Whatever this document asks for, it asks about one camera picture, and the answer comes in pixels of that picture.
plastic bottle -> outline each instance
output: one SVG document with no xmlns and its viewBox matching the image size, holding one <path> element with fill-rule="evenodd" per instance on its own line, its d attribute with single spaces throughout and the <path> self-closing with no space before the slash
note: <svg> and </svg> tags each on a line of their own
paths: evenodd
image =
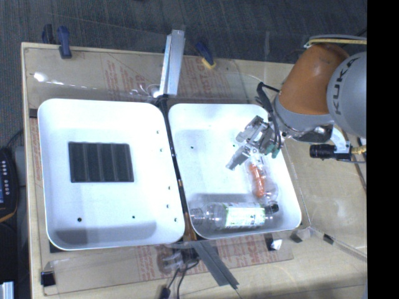
<svg viewBox="0 0 399 299">
<path fill-rule="evenodd" d="M 266 205 L 276 203 L 279 191 L 277 185 L 270 176 L 269 165 L 264 162 L 264 157 L 255 155 L 245 163 L 252 193 Z"/>
<path fill-rule="evenodd" d="M 272 219 L 277 204 L 263 206 L 257 202 L 210 202 L 190 210 L 195 226 L 211 230 L 257 228 Z"/>
</svg>

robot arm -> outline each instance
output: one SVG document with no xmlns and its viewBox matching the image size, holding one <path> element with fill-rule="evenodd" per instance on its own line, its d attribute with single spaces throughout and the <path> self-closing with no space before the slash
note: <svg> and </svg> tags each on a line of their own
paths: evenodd
<svg viewBox="0 0 399 299">
<path fill-rule="evenodd" d="M 234 169 L 256 153 L 276 157 L 287 138 L 310 143 L 310 157 L 350 161 L 359 150 L 334 126 L 366 138 L 366 66 L 366 52 L 349 56 L 335 44 L 311 45 L 272 103 L 263 91 L 266 85 L 258 85 L 269 119 L 256 116 L 237 135 L 243 145 L 226 167 Z"/>
</svg>

white label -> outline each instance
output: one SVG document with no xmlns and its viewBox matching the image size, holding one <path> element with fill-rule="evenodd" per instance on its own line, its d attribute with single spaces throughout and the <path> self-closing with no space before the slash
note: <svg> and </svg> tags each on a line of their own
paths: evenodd
<svg viewBox="0 0 399 299">
<path fill-rule="evenodd" d="M 257 227 L 265 223 L 266 213 L 263 207 L 252 202 L 224 203 L 226 208 L 226 228 Z"/>
</svg>

dark floor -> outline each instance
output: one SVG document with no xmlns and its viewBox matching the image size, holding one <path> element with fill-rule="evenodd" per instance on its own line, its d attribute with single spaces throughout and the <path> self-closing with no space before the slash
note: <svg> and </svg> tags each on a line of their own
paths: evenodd
<svg viewBox="0 0 399 299">
<path fill-rule="evenodd" d="M 201 41 L 215 57 L 294 63 L 310 36 L 367 36 L 367 0 L 0 0 L 0 23 L 5 146 L 23 127 L 21 42 L 42 42 L 45 24 L 67 26 L 71 45 L 147 52 L 163 52 L 166 35 L 185 25 L 185 54 L 195 54 L 193 45 Z M 20 145 L 17 136 L 9 146 L 15 153 Z M 21 283 L 28 280 L 21 273 L 26 254 L 14 252 L 23 215 L 0 226 L 0 283 L 18 281 L 18 264 Z"/>
</svg>

black vent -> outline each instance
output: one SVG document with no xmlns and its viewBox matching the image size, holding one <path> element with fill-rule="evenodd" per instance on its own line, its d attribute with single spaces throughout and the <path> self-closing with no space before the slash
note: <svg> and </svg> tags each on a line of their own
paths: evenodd
<svg viewBox="0 0 399 299">
<path fill-rule="evenodd" d="M 133 182 L 128 144 L 69 142 L 70 181 Z"/>
</svg>

